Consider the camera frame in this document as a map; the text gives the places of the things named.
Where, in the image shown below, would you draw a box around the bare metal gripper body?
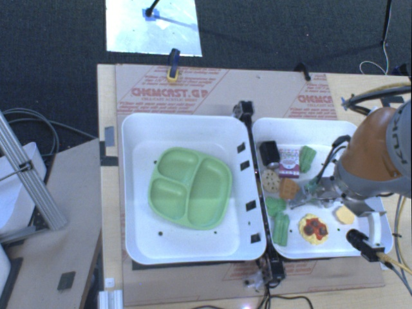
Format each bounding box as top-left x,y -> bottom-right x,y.
312,175 -> 349,207

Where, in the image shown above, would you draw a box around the orange toy waffle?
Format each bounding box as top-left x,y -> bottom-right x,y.
278,177 -> 301,201

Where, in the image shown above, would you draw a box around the green toy lettuce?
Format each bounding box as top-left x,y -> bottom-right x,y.
265,196 -> 288,218

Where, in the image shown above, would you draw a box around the yellow round biscuit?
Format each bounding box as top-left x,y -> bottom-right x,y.
332,205 -> 356,225

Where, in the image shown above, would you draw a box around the yellow spaghetti with meatballs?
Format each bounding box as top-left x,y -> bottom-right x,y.
297,212 -> 330,246

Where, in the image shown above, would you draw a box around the green toy beans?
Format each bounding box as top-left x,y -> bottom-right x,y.
272,212 -> 291,247
299,145 -> 317,174

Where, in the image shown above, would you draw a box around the pink carton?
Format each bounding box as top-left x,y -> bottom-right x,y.
277,146 -> 301,178

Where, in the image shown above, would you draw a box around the pale round lattice biscuit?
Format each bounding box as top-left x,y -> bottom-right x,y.
260,169 -> 281,194

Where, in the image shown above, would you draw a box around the thin black rod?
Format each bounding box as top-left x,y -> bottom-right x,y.
240,114 -> 284,278

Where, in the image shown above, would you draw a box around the black can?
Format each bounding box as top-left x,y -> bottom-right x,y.
258,140 -> 281,170

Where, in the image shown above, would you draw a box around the white plastic tray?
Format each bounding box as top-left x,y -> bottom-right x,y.
121,112 -> 268,265
251,117 -> 395,260

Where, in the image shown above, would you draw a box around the green divided plate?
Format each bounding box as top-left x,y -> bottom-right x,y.
147,146 -> 234,232

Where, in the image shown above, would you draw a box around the brown cardboard board red print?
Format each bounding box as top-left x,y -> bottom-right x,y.
114,63 -> 386,307

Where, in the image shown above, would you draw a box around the black cylinder on white bracket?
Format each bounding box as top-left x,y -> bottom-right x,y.
346,211 -> 387,263

